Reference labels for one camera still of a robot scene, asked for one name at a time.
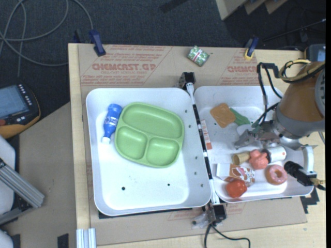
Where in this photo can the beige ice cream cone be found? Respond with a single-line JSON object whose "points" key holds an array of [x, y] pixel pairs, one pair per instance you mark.
{"points": [[240, 158]]}

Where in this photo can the white and orange carton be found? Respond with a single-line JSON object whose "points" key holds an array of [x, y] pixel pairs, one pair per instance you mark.
{"points": [[239, 172]]}

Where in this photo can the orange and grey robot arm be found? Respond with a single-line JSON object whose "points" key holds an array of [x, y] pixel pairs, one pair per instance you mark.
{"points": [[300, 105]]}

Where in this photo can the pink doughnut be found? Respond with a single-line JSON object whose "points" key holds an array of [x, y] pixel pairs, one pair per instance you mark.
{"points": [[272, 179]]}

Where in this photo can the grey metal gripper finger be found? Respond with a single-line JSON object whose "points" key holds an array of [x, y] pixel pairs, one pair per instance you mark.
{"points": [[248, 133], [243, 142]]}

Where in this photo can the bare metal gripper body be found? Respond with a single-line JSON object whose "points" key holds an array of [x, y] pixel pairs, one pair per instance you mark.
{"points": [[269, 136]]}

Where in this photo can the green divided plate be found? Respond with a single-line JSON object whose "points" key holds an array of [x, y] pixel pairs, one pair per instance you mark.
{"points": [[150, 123]]}

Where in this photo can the black cylinder on white bracket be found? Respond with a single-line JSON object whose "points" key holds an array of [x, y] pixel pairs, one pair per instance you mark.
{"points": [[297, 170]]}

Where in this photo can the orange toast slice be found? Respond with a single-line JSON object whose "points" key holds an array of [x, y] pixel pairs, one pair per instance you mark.
{"points": [[223, 115]]}

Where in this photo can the white plastic tray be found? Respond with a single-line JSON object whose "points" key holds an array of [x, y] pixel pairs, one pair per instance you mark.
{"points": [[144, 190], [222, 141]]}

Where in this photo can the brown cardboard board red print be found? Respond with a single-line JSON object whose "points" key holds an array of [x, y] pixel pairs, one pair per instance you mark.
{"points": [[160, 63]]}

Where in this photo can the green and white leek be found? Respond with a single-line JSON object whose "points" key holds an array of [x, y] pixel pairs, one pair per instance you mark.
{"points": [[240, 118]]}

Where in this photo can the red tomato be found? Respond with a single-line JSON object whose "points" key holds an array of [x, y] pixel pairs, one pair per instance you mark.
{"points": [[235, 188]]}

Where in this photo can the green and white packet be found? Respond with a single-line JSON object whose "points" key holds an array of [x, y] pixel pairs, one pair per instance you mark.
{"points": [[198, 56]]}

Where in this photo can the blue bottle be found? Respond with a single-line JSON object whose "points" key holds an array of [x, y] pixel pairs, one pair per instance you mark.
{"points": [[111, 120]]}

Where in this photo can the thin black and white rod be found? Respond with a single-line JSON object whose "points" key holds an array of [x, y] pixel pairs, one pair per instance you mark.
{"points": [[207, 161]]}

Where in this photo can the pink ice cream scoop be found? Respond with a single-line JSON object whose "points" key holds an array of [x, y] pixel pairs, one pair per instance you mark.
{"points": [[258, 160]]}

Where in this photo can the white bottle with dark cap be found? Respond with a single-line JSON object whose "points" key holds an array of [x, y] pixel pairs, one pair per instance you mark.
{"points": [[278, 153]]}

